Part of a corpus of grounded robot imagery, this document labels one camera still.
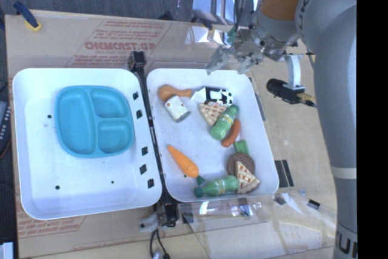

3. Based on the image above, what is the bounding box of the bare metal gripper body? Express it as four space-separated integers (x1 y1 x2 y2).
229 27 289 63

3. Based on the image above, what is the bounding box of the thin black rod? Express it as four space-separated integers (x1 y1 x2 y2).
138 68 170 207

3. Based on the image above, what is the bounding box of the black block with wires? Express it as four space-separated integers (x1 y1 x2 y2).
154 201 180 227
127 50 148 70

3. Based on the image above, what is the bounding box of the pizza slice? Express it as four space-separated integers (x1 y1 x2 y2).
198 102 228 127
235 160 261 195

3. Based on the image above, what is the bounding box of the green flat piece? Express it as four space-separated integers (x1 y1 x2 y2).
233 140 250 156

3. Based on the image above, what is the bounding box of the black and white milk carton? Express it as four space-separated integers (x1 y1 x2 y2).
190 86 233 106

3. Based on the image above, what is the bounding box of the brown chicken drumstick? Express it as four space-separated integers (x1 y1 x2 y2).
158 84 193 102

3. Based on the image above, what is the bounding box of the orange sausage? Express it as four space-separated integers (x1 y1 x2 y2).
221 119 241 148

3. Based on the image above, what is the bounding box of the blue divided plate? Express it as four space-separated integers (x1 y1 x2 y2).
54 85 135 159

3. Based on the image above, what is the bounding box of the brown round biscuit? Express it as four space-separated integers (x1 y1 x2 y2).
226 152 256 177

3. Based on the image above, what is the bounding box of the white plastic tray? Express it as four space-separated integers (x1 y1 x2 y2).
12 67 163 221
145 67 280 203

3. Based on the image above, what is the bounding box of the black cylinder on white bracket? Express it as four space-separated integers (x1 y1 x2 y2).
266 53 306 105

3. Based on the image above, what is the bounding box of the orange carrot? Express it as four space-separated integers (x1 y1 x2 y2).
167 144 206 186

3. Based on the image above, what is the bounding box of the green bottle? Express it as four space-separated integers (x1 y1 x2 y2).
193 175 240 198
209 104 239 141

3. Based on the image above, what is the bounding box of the white can orange print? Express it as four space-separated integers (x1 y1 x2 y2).
164 95 192 124

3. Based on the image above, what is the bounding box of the brown cardboard board red print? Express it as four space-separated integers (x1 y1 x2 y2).
4 9 337 259

